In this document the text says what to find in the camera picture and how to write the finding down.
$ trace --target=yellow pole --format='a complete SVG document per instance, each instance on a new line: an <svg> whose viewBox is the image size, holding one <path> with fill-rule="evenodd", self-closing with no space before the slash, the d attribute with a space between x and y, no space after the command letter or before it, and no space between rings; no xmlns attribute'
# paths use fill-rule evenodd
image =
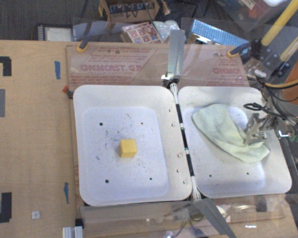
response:
<svg viewBox="0 0 298 238"><path fill-rule="evenodd" d="M288 61L288 59L298 50L298 36L294 41L282 52L280 55L281 61Z"/></svg>
<svg viewBox="0 0 298 238"><path fill-rule="evenodd" d="M283 13L279 16L273 26L263 37L261 43L263 46L268 46L276 35L281 31L283 26L290 20L294 13L298 10L298 0L292 0Z"/></svg>

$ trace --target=yellow sponge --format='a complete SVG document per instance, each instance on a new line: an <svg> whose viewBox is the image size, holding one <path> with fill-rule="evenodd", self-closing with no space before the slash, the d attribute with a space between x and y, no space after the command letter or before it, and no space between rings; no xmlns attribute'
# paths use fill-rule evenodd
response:
<svg viewBox="0 0 298 238"><path fill-rule="evenodd" d="M136 141L134 139L122 139L119 144L121 158L132 158L137 153Z"/></svg>

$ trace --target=light green cloth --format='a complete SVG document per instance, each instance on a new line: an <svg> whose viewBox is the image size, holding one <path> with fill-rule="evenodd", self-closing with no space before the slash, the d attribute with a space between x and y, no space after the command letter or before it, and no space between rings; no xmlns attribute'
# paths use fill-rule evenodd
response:
<svg viewBox="0 0 298 238"><path fill-rule="evenodd" d="M207 138L243 162L260 161L270 152L263 142L244 144L246 135L231 119L226 105L201 108L193 114L193 122Z"/></svg>

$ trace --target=blue tape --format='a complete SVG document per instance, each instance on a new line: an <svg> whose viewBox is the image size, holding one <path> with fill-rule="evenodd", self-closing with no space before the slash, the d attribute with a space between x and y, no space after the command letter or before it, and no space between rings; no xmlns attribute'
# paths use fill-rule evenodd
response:
<svg viewBox="0 0 298 238"><path fill-rule="evenodd" d="M65 198L66 198L66 203L69 204L69 184L68 182L64 183L64 194L65 194Z"/></svg>
<svg viewBox="0 0 298 238"><path fill-rule="evenodd" d="M54 61L56 79L61 79L61 64L59 61Z"/></svg>

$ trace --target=plywood surface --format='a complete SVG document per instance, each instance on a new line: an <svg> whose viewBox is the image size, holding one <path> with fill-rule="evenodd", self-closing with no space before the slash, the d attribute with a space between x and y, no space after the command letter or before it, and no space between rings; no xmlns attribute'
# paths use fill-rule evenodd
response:
<svg viewBox="0 0 298 238"><path fill-rule="evenodd" d="M0 200L1 193L12 192L12 218L0 224L0 237L61 237L76 214L70 102L62 92L68 83L66 43L0 41L0 56L12 60L10 77L2 76L0 64ZM41 218L32 220L32 211Z"/></svg>

